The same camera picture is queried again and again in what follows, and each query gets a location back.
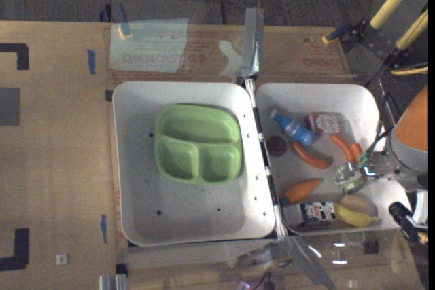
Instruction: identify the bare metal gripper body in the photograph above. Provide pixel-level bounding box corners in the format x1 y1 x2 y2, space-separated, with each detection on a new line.
334 151 398 194

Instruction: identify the orange sausage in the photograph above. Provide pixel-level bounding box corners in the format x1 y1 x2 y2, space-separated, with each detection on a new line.
330 133 356 163
349 142 364 161
290 140 330 170

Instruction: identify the yellow banana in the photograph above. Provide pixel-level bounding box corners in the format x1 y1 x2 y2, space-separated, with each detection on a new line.
332 202 380 228

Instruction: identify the white plastic tray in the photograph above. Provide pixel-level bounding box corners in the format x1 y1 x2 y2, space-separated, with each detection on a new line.
111 80 277 247
254 82 414 236

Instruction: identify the white carton with cow print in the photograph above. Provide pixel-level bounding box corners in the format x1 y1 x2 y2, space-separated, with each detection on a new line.
298 201 338 224

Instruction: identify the orange carrot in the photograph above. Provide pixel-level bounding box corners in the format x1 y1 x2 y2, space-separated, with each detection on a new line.
279 178 324 208

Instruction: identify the blue plastic bottle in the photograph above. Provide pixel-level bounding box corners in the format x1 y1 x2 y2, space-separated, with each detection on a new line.
269 109 317 148

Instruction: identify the brown round biscuit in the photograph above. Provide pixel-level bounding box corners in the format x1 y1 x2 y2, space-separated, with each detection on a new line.
266 135 289 158

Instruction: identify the green divided plate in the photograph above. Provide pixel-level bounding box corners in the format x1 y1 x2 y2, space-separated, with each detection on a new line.
154 103 244 185

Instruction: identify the black cylinder on white bracket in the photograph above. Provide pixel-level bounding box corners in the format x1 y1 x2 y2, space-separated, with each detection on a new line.
388 189 429 242

